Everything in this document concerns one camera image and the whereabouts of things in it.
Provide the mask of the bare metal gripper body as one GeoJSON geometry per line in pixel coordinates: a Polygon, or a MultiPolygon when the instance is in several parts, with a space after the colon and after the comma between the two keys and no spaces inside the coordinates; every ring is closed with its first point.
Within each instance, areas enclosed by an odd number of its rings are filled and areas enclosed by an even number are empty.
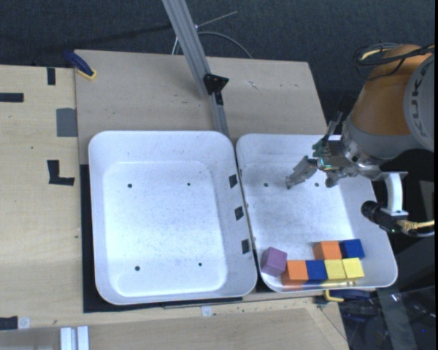
{"type": "Polygon", "coordinates": [[[331,179],[358,175],[376,179],[382,164],[382,159],[370,155],[345,134],[336,140],[324,136],[316,143],[316,167],[331,179]]]}

